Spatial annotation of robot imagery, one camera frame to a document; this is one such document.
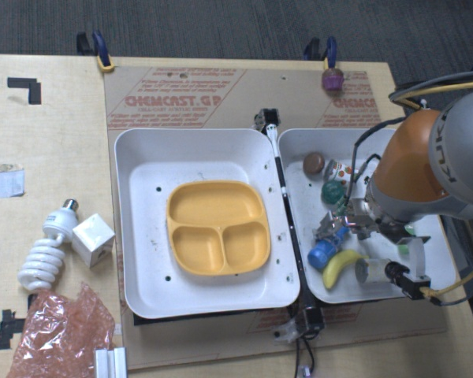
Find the blue plastic bottle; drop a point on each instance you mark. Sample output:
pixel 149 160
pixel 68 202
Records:
pixel 321 253

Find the black cylinder on white bracket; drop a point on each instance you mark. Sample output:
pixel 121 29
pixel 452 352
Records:
pixel 408 276

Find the purple cupcake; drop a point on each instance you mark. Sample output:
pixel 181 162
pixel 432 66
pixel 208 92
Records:
pixel 332 79

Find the pink bubble wrap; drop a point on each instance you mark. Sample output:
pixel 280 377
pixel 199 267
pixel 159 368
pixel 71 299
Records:
pixel 59 333

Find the white cup with strawberry print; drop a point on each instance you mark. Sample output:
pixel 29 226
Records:
pixel 337 171

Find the clear plastic bottle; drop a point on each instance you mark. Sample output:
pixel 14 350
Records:
pixel 370 271

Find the thin black and white rod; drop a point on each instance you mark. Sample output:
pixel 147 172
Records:
pixel 285 199

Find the yellow banana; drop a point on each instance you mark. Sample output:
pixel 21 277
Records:
pixel 335 268

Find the white cube box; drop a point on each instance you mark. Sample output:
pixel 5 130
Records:
pixel 92 240

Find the white plastic tray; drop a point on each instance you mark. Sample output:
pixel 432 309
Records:
pixel 303 211
pixel 150 250

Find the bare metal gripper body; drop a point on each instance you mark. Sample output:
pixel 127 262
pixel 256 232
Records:
pixel 362 221

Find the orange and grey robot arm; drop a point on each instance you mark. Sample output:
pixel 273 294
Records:
pixel 410 171

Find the brown round biscuit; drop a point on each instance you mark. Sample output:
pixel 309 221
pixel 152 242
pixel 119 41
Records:
pixel 313 163

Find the green round ball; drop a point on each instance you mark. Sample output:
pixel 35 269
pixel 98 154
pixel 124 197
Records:
pixel 332 192

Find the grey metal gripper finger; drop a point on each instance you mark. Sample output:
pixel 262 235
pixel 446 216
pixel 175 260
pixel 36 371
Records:
pixel 333 217
pixel 324 230

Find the yellow divided plate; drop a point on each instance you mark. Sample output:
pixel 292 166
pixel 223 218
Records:
pixel 217 227

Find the brown cardboard board red print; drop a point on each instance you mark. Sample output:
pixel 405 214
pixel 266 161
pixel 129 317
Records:
pixel 236 93

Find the white spiral light bulb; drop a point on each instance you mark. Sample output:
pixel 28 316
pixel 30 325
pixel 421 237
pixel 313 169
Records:
pixel 43 256

